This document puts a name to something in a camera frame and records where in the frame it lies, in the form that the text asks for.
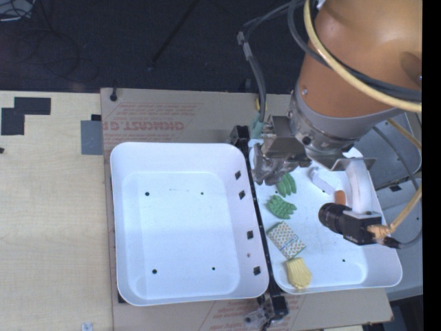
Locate black block with thin wires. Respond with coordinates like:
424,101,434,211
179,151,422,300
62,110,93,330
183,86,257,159
229,125,252,148
268,293,290,321

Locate patterned beige packet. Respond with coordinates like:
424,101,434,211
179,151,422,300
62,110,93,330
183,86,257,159
265,220,308,260

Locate thin black rod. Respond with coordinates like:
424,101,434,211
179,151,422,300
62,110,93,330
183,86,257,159
240,139,278,298

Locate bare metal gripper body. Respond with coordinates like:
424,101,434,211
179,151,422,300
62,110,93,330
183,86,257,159
260,114,360,174

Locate brown cardboard board red print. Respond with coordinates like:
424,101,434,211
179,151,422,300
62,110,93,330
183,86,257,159
99,87,394,331

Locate white plastic tray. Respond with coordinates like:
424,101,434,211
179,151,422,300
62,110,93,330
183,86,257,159
247,137,404,295
110,141,270,307

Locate yellow ridged toy food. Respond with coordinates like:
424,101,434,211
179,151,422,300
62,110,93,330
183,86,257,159
285,257,313,290

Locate green pea pods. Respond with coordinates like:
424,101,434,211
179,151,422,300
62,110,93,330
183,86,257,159
275,172,298,198
265,194,298,221

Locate black cylinder on white bracket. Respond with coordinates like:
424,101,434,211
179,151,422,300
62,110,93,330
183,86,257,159
318,157,384,246

